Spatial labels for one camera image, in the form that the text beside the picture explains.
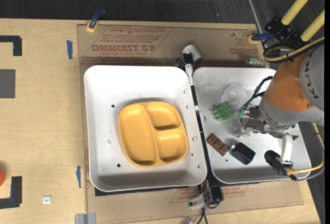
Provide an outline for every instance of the red object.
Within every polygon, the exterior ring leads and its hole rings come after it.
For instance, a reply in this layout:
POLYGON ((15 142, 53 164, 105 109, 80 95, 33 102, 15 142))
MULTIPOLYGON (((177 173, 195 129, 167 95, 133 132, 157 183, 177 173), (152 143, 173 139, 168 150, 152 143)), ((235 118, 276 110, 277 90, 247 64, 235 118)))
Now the red object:
POLYGON ((2 172, 1 170, 0 170, 0 186, 2 185, 2 183, 5 181, 5 174, 4 174, 4 172, 2 172))

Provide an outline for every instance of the black corner marker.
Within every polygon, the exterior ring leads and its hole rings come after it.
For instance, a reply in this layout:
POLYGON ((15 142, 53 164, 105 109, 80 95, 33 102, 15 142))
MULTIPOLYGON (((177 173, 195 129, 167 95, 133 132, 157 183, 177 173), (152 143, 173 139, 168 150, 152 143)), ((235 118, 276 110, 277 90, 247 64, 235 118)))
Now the black corner marker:
POLYGON ((20 36, 0 36, 0 42, 12 43, 12 55, 22 55, 22 38, 20 36))
POLYGON ((11 177, 10 197, 0 199, 0 209, 18 208, 22 203, 22 177, 11 177))

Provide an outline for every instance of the yellow divided plate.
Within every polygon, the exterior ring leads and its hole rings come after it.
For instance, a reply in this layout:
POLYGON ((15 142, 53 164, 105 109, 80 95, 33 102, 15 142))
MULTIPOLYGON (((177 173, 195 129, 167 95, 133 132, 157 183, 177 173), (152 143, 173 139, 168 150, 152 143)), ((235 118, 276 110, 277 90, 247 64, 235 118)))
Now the yellow divided plate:
POLYGON ((163 101, 126 106, 119 113, 118 129, 125 155, 136 166, 174 163, 188 152, 182 118, 175 107, 163 101))

